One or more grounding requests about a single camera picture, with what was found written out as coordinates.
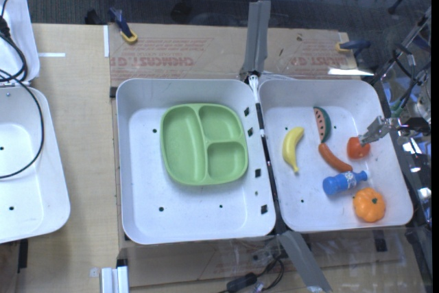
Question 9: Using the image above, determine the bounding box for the orange sausage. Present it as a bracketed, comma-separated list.
[318, 142, 353, 173]

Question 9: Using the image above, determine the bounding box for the white plastic tray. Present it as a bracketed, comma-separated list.
[115, 78, 277, 246]
[0, 85, 71, 244]
[0, 0, 40, 86]
[257, 78, 414, 234]

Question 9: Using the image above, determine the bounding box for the green divided plate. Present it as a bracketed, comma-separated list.
[159, 102, 250, 187]

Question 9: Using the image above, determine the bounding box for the red and green watermelon slice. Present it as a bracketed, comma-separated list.
[312, 106, 332, 144]

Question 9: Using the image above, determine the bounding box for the blue bottle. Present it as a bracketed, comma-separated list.
[322, 169, 370, 196]

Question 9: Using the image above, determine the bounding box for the brown cardboard board red print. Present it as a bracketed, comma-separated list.
[108, 22, 412, 288]

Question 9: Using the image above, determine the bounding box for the thin black and white rod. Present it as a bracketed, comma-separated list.
[247, 74, 285, 234]

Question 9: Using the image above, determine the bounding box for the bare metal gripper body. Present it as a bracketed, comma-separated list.
[388, 116, 430, 134]

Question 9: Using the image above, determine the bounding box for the red tomato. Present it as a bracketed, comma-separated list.
[346, 136, 371, 160]

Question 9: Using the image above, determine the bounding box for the yellow banana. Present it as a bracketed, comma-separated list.
[281, 126, 305, 174]

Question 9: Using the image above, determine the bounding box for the orange pumpkin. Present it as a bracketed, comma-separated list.
[353, 187, 387, 224]

